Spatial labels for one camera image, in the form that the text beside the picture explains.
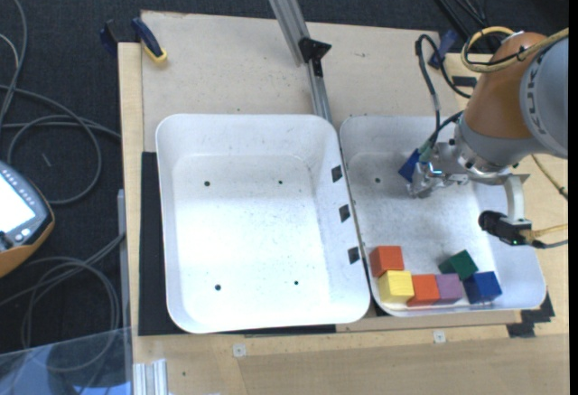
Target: toy block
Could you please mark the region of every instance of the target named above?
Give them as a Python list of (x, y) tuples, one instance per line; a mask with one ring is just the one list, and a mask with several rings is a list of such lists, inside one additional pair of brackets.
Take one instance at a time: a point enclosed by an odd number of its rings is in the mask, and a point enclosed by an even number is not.
[(373, 277), (380, 277), (390, 269), (403, 270), (404, 257), (401, 246), (377, 246), (369, 254), (369, 265)]
[(378, 279), (378, 286), (382, 302), (404, 304), (414, 296), (414, 283), (410, 271), (390, 269)]
[(439, 265), (439, 269), (442, 273), (457, 273), (461, 281), (478, 271), (478, 267), (467, 250), (462, 250), (449, 257)]
[(415, 275), (412, 282), (415, 294), (407, 301), (407, 306), (429, 306), (440, 299), (435, 275)]
[(463, 298), (463, 287), (457, 273), (435, 275), (435, 282), (440, 291), (440, 299), (435, 303), (436, 305), (455, 304)]
[(463, 287), (471, 304), (491, 302), (497, 296), (501, 296), (502, 289), (498, 278), (493, 271), (474, 273), (463, 281)]

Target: clamp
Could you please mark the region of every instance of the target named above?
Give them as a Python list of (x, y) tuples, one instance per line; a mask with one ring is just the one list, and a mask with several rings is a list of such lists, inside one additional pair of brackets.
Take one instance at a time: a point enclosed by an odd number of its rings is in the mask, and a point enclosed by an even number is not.
[[(113, 58), (116, 58), (118, 55), (118, 39), (112, 31), (113, 22), (112, 19), (106, 21), (104, 27), (100, 29), (99, 34), (100, 42), (103, 44), (105, 50), (107, 50)], [(143, 20), (140, 17), (135, 17), (130, 24), (135, 31), (136, 39), (143, 43), (144, 52), (148, 57), (156, 63), (164, 62), (167, 58), (167, 52), (161, 47), (151, 29), (148, 28)]]

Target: blue block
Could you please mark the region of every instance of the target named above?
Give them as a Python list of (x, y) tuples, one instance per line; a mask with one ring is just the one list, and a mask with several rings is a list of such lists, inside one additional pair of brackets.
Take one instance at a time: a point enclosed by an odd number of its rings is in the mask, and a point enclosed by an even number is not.
[(414, 180), (414, 169), (415, 164), (419, 160), (419, 150), (416, 149), (406, 160), (406, 163), (402, 165), (402, 167), (397, 171), (400, 175), (402, 175), (409, 183)]
[(491, 302), (502, 294), (502, 289), (493, 271), (474, 273), (463, 281), (463, 287), (471, 304)]

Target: yellow block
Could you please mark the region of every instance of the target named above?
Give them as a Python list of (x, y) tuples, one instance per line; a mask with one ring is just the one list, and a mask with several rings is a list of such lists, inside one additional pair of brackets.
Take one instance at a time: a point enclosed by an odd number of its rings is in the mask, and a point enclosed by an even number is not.
[(386, 271), (379, 277), (378, 286), (382, 302), (404, 304), (415, 295), (410, 271)]

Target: white plastic tray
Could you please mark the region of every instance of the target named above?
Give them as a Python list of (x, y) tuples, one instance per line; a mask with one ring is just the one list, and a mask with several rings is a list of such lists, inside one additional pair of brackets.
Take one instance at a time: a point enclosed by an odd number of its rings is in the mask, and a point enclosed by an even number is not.
[[(470, 183), (424, 199), (407, 194), (407, 181), (397, 171), (433, 130), (434, 120), (423, 117), (354, 117), (342, 124), (341, 148), (366, 257), (378, 245), (400, 245), (412, 274), (439, 274), (442, 261), (466, 249), (480, 271), (496, 272), (502, 295), (483, 305), (464, 298), (451, 306), (407, 307), (381, 302), (378, 281), (369, 275), (376, 302), (397, 316), (539, 306), (545, 281), (534, 249), (511, 247), (478, 226), (484, 210), (507, 212), (502, 187)], [(451, 133), (447, 127), (440, 139), (447, 141)]]
[(367, 312), (339, 140), (328, 122), (179, 114), (157, 128), (156, 149), (167, 305), (180, 328), (342, 324)]

